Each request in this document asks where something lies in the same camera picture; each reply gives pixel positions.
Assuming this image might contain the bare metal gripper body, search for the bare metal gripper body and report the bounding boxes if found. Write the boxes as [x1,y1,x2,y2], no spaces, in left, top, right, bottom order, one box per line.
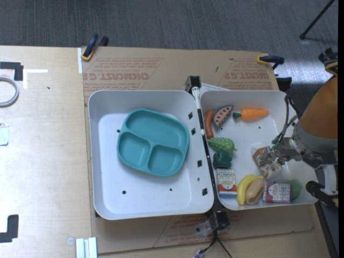
[276,137,304,162]

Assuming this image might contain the white plastic tray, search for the white plastic tray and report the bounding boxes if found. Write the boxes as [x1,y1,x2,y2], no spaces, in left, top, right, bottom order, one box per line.
[88,89,215,221]
[199,89,319,211]

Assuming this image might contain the pink packet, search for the pink packet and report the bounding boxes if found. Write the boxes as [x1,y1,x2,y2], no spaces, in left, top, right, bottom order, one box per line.
[262,183,292,204]

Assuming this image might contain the green round toy fruit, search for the green round toy fruit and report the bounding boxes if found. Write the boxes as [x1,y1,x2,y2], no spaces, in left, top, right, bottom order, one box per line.
[284,180,302,200]

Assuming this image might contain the tan bread roll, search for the tan bread roll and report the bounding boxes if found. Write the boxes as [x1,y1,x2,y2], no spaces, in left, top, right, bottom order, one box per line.
[245,177,264,206]

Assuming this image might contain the yellow banana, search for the yellow banana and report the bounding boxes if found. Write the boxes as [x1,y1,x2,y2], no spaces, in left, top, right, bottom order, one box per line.
[236,174,264,206]

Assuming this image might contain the orange carrot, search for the orange carrot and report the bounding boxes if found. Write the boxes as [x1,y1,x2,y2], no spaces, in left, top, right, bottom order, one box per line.
[232,108,270,122]

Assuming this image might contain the dark green pepper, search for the dark green pepper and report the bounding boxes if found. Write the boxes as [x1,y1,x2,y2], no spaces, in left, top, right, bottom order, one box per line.
[212,151,233,170]

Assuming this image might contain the green grapes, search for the green grapes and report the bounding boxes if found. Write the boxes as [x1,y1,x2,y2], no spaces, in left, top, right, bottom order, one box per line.
[207,137,238,155]

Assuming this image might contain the watermelon slice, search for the watermelon slice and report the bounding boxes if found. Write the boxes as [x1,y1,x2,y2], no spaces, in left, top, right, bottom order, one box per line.
[213,105,234,128]

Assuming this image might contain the orange sausage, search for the orange sausage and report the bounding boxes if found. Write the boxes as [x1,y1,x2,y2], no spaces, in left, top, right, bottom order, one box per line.
[204,109,215,140]

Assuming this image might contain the thin black and white rod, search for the thin black and white rod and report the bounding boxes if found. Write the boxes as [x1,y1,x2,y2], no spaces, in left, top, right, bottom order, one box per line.
[191,87,220,212]

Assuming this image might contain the white paper sheet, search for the white paper sheet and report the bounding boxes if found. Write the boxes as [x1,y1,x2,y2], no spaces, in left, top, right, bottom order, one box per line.
[200,82,232,92]

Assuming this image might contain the teal divided plate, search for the teal divided plate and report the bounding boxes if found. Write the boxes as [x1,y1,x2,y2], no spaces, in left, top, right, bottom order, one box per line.
[116,108,190,178]

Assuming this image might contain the brown cardboard board red print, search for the brown cardboard board red print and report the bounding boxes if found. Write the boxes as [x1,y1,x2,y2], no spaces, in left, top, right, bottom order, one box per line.
[81,46,315,254]

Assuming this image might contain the white tape roll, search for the white tape roll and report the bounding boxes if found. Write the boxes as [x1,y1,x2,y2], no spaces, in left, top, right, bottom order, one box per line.
[0,75,20,108]

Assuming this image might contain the black cylinder on white bracket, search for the black cylinder on white bracket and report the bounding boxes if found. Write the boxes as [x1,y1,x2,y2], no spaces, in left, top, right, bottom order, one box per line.
[305,164,339,208]

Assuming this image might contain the black block with thin wires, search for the black block with thin wires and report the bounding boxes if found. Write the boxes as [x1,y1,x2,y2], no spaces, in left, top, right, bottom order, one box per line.
[206,210,231,231]
[184,75,202,92]

